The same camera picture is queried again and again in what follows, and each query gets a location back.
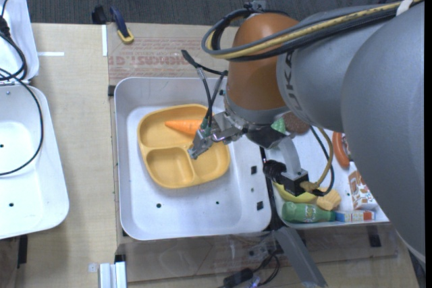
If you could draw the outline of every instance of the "yellow sponge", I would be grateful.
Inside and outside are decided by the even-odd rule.
[[[320,190],[325,192],[327,189],[320,188]],[[317,198],[317,206],[319,206],[321,209],[330,211],[336,209],[339,206],[341,200],[342,199],[338,191],[331,190],[325,196]]]

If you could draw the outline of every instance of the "yellow cable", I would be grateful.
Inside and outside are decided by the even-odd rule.
[[[419,1],[422,1],[422,0],[413,0],[413,3],[417,3]],[[330,27],[336,26],[338,24],[349,22],[350,20],[355,20],[357,18],[365,17],[365,16],[371,15],[372,13],[375,13],[378,11],[385,11],[388,9],[393,9],[393,8],[399,6],[400,4],[401,4],[401,1],[399,1],[397,3],[392,3],[392,4],[382,5],[379,7],[374,7],[372,9],[366,9],[366,10],[362,10],[362,11],[358,11],[358,12],[354,12],[354,13],[349,13],[348,15],[340,16],[340,17],[334,18],[332,20],[327,20],[325,22],[315,24],[314,26],[311,26],[308,28],[303,28],[303,29],[297,30],[297,31],[289,33],[289,34],[285,34],[285,35],[279,36],[277,38],[273,38],[267,42],[263,42],[261,44],[255,45],[255,46],[248,47],[246,49],[240,49],[239,51],[226,53],[226,54],[219,54],[219,55],[211,54],[211,56],[216,58],[216,59],[233,59],[233,58],[242,57],[244,55],[251,55],[253,53],[257,53],[259,51],[267,49],[269,47],[274,47],[276,45],[280,45],[282,43],[288,42],[289,40],[294,40],[295,38],[300,38],[302,36],[312,34],[318,30],[330,28]],[[210,33],[209,37],[206,40],[205,46],[206,46],[206,48],[208,48],[208,50],[212,50],[211,49],[211,38],[213,37],[214,33],[215,33],[215,30],[212,31],[212,33]]]
[[[327,164],[324,168],[323,173],[321,174],[321,177],[318,179],[318,181],[316,183],[311,183],[310,181],[303,181],[302,183],[300,183],[300,187],[302,189],[304,189],[304,191],[311,193],[313,190],[316,190],[317,188],[319,188],[319,186],[321,185],[321,183],[324,181],[325,177],[327,176],[330,167],[331,167],[331,162],[333,161],[333,144],[331,143],[330,137],[327,135],[327,133],[322,129],[322,128],[318,128],[318,130],[321,132],[321,134],[323,135],[323,137],[325,138],[325,140],[327,141],[327,144],[329,146],[329,159],[327,160]]]

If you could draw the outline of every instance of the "white cable tie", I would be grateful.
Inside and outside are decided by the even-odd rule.
[[[401,1],[398,10],[396,11],[396,15],[400,15],[401,13],[404,13],[406,10],[408,10],[414,0],[403,0]]]

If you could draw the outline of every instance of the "black connector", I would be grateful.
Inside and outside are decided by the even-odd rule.
[[[246,268],[242,271],[236,272],[235,274],[223,279],[223,288],[232,288],[244,281],[251,280],[254,273],[251,269]]]

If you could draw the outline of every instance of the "table surface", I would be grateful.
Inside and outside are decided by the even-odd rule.
[[[70,199],[59,226],[28,235],[27,263],[16,287],[98,287],[95,268],[117,249],[109,72],[101,26],[33,24],[39,75],[32,85],[47,97]],[[393,256],[318,264],[329,287],[416,287],[406,247]],[[226,275],[130,283],[131,287],[218,287]],[[303,287],[292,267],[268,287]]]

